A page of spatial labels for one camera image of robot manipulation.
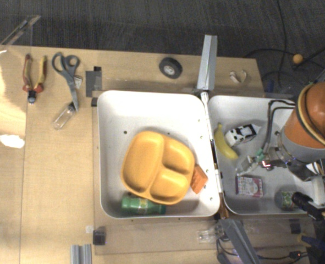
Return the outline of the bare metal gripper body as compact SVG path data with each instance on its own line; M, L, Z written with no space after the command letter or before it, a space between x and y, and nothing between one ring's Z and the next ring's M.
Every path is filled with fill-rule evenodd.
M267 171L272 171L275 168L287 168L291 165L290 157L281 153L279 147L270 147L264 154L264 158L260 161L260 166Z

